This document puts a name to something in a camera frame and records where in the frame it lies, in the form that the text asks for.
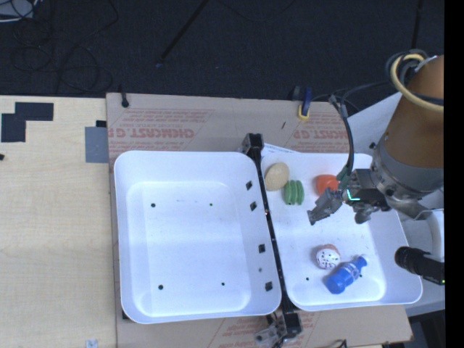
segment light blue object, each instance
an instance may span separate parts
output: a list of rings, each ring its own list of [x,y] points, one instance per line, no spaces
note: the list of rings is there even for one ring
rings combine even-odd
[[[327,278],[326,286],[332,294],[340,294],[345,288],[356,281],[360,274],[361,268],[368,265],[364,255],[359,256],[352,262],[340,264],[336,272]]]

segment black fabric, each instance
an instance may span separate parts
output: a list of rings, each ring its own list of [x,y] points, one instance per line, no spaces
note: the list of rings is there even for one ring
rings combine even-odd
[[[444,0],[43,0],[0,23],[0,94],[126,93],[290,99],[386,80],[390,56],[444,53]],[[352,114],[396,92],[364,90]]]

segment cardboard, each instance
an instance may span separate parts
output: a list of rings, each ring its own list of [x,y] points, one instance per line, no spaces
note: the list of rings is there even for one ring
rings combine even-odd
[[[264,316],[213,318],[141,325],[123,318],[120,305],[117,218],[112,168],[121,153],[134,149],[236,151],[247,133],[298,152],[348,152],[344,124],[328,103],[313,102],[310,117],[297,117],[299,102],[190,96],[107,94],[110,188],[117,340],[120,348],[255,347],[254,334],[267,326]],[[402,305],[298,312],[303,332],[285,347],[350,347],[409,341],[410,324]]]

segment yellow cable loop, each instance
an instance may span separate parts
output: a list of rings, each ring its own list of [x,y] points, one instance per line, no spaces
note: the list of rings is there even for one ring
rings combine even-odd
[[[397,67],[399,61],[403,59],[418,59],[420,61],[424,60],[424,57],[422,57],[420,54],[407,54],[403,58],[400,56],[395,59],[393,64],[390,67],[390,78],[391,81],[394,84],[394,87],[400,91],[406,98],[408,98],[412,103],[417,104],[418,106],[424,107],[426,109],[432,110],[432,111],[438,111],[443,113],[444,111],[444,106],[438,105],[438,104],[433,104],[428,101],[424,101],[423,99],[419,98],[418,96],[414,95],[411,93],[409,90],[405,88],[405,86],[399,81],[398,76],[397,76]]]

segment beige egg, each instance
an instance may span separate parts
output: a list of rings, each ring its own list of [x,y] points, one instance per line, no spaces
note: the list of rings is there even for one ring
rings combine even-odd
[[[268,191],[281,189],[289,181],[289,167],[284,162],[271,165],[266,171],[264,183]]]

